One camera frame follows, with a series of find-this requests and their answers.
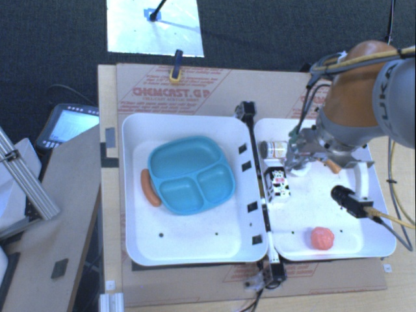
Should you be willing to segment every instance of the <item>dark gray carpet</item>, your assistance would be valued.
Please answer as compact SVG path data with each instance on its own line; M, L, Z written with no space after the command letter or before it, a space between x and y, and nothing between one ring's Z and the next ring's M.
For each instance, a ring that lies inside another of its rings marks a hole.
M184 64L299 70L387 33L391 0L197 0L205 58ZM415 2L397 0L393 42L415 43ZM0 0L0 126L17 142L40 133L52 107L76 102L61 83L96 101L97 65L170 64L172 58L108 53L106 0Z

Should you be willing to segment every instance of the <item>black clip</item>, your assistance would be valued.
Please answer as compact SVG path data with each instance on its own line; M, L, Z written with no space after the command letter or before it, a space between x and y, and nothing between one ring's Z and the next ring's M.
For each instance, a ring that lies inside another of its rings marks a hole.
M399 55L400 59L406 59L407 56L403 54L402 49L397 49L397 54Z
M7 153L6 155L4 155L3 159L0 159L0 163L4 161L11 162L14 159L17 159L19 157L20 157L19 151L17 149L14 149L10 153Z

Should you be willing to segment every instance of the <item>table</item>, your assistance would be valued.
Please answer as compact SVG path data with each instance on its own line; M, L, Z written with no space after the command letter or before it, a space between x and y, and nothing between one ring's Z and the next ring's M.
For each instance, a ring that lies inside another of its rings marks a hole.
M42 184L61 212L5 246L20 256L3 311L72 311L98 211L100 167L98 126L53 150ZM51 278L66 259L63 275Z
M285 105L278 103L277 99L280 93L270 95L270 98L263 98L265 95L262 91L267 88L276 87L281 90L286 88L285 96L299 97L307 82L308 76L304 73L277 73L264 71L225 71L224 79L220 82L226 92L226 99L218 92L204 101L203 105L196 108L195 114L212 114L231 115L235 105L241 100L254 100L261 103L260 118L264 116L274 117L276 112L285 108ZM118 96L117 88L117 67L116 66L99 66L99 107L101 133L100 141L105 146L106 136L113 135L113 139L118 139L117 128L117 110ZM393 205L389 201L387 183L383 183L387 177L387 139L379 138L370 143L372 156L376 161L376 171L382 184L383 195L387 200L387 207L390 213L393 213ZM117 143L105 149L109 162L116 161L118 158ZM400 198L403 200L406 209L410 214L415 213L415 151L398 146L395 157L396 170L395 179L399 181L398 188ZM119 172L117 167L102 168L102 198L103 198L103 234L104 234L104 277L106 280L106 293L120 293L132 291L131 287L127 288L126 273L123 269L123 256L120 253L123 245L122 230L120 220L120 184ZM415 232L409 233L412 242L415 241ZM387 265L386 269L391 267L392 272L385 274L387 290L365 291L365 292L343 292L332 294L315 294L308 296L296 297L279 297L261 299L258 305L258 311L392 311L400 309L401 311L413 311L416 302L410 288L415 285L416 260L415 253L408 252L401 245L397 246L395 253L380 263ZM187 304L178 303L174 300L168 301L167 305L143 306L143 307L126 307L128 312L134 311L239 311L249 304L246 300L227 300L222 302L189 302Z

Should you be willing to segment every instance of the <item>yellow clip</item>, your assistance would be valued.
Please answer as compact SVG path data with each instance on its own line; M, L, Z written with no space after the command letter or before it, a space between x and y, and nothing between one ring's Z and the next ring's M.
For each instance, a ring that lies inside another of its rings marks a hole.
M174 70L175 70L175 68L172 68L172 69L170 70L170 74L169 74L169 81L170 81L171 83L179 83L179 81L181 80L182 71L181 71L181 70L179 70L179 72L177 73L177 77L175 78L175 77L174 77Z

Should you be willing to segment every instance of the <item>small can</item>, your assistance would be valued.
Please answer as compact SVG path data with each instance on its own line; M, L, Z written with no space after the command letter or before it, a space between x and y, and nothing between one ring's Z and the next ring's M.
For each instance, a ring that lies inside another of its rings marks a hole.
M262 159L282 159L287 154L287 142L262 141L260 143L260 156Z

